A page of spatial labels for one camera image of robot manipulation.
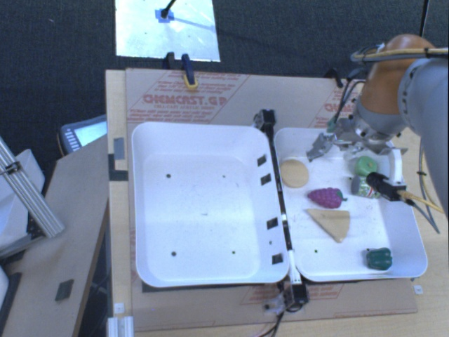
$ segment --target tan round object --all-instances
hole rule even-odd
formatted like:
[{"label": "tan round object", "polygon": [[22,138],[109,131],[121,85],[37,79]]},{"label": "tan round object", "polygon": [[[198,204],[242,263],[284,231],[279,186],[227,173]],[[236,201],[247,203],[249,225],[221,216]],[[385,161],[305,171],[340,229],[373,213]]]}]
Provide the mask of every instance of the tan round object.
[{"label": "tan round object", "polygon": [[281,164],[281,178],[288,187],[302,187],[309,181],[309,170],[301,161],[286,160]]}]

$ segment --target triangular wooden block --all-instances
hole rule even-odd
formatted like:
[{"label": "triangular wooden block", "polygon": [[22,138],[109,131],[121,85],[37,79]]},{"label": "triangular wooden block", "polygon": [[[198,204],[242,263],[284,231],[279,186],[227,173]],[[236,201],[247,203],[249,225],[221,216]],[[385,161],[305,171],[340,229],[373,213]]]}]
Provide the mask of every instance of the triangular wooden block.
[{"label": "triangular wooden block", "polygon": [[307,212],[336,242],[340,243],[346,238],[349,230],[348,211],[308,209]]}]

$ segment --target wooden table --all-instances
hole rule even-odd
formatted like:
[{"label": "wooden table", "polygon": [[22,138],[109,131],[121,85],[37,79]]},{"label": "wooden table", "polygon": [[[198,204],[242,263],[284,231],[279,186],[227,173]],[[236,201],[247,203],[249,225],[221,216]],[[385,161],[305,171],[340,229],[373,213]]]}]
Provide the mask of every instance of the wooden table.
[{"label": "wooden table", "polygon": [[[124,71],[107,72],[107,115],[114,121],[109,129],[109,153],[114,153],[114,139],[125,136],[126,132],[126,75]],[[419,193],[417,179],[417,156],[419,138],[405,130],[395,145],[408,147],[403,156],[403,175],[408,190]],[[115,161],[117,171],[127,170],[127,151],[123,159]],[[114,303],[123,303],[124,310],[116,311],[114,316],[130,314],[132,293],[130,290],[130,237],[128,220],[128,183],[112,181],[109,186],[111,236],[112,236],[112,284]],[[436,223],[441,234],[436,234],[428,222],[416,213],[429,267],[426,273],[416,279],[413,285],[423,293],[416,295],[418,313],[407,315],[386,315],[376,317],[357,317],[282,323],[277,336],[447,336],[449,331],[449,271],[448,271],[448,220],[435,212]],[[243,326],[219,326],[200,329],[178,329],[136,333],[139,337],[177,337],[177,336],[258,336],[271,324]]]}]

